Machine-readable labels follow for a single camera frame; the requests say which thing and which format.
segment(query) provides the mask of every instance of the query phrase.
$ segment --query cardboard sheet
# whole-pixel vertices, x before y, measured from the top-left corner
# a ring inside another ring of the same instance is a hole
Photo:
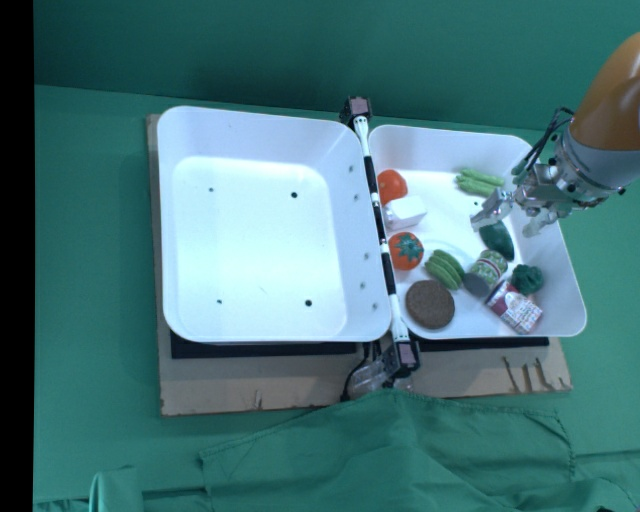
[[[333,355],[172,359],[162,311],[157,115],[147,117],[154,243],[158,378],[163,416],[324,407],[340,400],[360,352]],[[422,353],[409,383],[437,398],[566,392],[572,387],[558,338],[548,346]]]

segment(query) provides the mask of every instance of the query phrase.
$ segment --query plastic food item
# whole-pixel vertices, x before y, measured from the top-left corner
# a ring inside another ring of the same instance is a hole
[[[487,249],[464,275],[464,287],[476,297],[486,297],[507,271],[507,260],[497,251]]]
[[[456,311],[451,292],[433,280],[416,281],[407,290],[405,305],[411,317],[427,329],[446,326]]]
[[[382,206],[406,196],[408,192],[407,182],[398,171],[387,169],[378,174],[378,195]]]
[[[420,196],[406,196],[389,201],[382,209],[385,226],[396,231],[418,224],[427,214]]]
[[[464,270],[458,260],[449,253],[441,249],[433,251],[424,266],[430,275],[449,290],[460,288]]]
[[[462,175],[456,176],[456,183],[461,190],[483,197],[489,197],[496,188],[495,185],[490,185],[484,181],[474,180]]]
[[[508,281],[500,283],[486,304],[518,334],[529,334],[542,316],[542,309]]]
[[[491,174],[485,174],[480,171],[476,171],[475,169],[471,169],[470,167],[462,169],[462,171],[460,171],[460,174],[462,174],[462,176],[466,178],[481,181],[483,183],[488,183],[489,185],[493,185],[494,187],[502,187],[504,185],[504,178],[493,176]]]
[[[408,231],[396,233],[389,239],[391,263],[398,270],[416,268],[424,256],[424,247],[418,237]]]
[[[513,261],[515,257],[513,240],[504,222],[498,221],[495,224],[482,226],[478,233],[480,233],[480,238],[489,249],[498,251],[507,261]]]
[[[511,273],[511,284],[522,295],[531,295],[544,285],[542,270],[536,266],[517,265]]]
[[[435,251],[433,251],[432,256],[437,256],[446,260],[447,263],[449,263],[449,265],[451,265],[455,269],[457,274],[460,276],[460,279],[464,277],[464,269],[462,268],[462,265],[460,265],[460,262],[454,256],[449,254],[447,251],[443,251],[442,249],[436,249]]]

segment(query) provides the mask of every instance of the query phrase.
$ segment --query green cloth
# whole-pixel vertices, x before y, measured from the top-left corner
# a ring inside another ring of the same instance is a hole
[[[383,390],[201,453],[215,512],[634,512],[554,413]]]

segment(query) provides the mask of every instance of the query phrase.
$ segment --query red toy tomato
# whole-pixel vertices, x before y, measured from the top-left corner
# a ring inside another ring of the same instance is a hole
[[[424,256],[424,247],[418,237],[408,231],[396,233],[389,239],[391,263],[398,270],[416,268]]]
[[[389,201],[406,196],[407,193],[407,182],[398,171],[387,169],[378,174],[378,194],[383,206]]]

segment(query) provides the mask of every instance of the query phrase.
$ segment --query toy can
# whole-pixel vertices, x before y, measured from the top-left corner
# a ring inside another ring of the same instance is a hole
[[[462,279],[464,287],[476,297],[486,297],[507,271],[507,260],[497,251],[490,249],[480,253]]]

